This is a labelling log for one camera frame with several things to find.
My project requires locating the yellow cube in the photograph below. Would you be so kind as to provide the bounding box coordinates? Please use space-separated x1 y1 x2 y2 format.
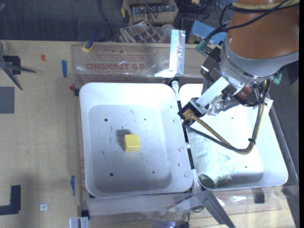
123 133 142 152

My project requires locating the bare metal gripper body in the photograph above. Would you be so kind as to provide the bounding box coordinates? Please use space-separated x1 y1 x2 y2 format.
226 73 270 107

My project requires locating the thin black and white rod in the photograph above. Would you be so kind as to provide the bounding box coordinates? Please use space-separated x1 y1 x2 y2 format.
170 79 201 193

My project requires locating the black cylinder on white bracket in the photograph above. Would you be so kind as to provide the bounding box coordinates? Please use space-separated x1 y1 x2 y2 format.
177 76 229 122

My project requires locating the white plastic tray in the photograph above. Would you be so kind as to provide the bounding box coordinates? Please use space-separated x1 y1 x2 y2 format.
78 82 194 199
179 83 289 191

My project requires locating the brown cardboard board, red print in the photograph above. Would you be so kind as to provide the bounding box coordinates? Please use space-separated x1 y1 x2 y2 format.
72 44 298 224

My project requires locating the pale green cloth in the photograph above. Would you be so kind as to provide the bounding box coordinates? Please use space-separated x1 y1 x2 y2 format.
187 126 235 189

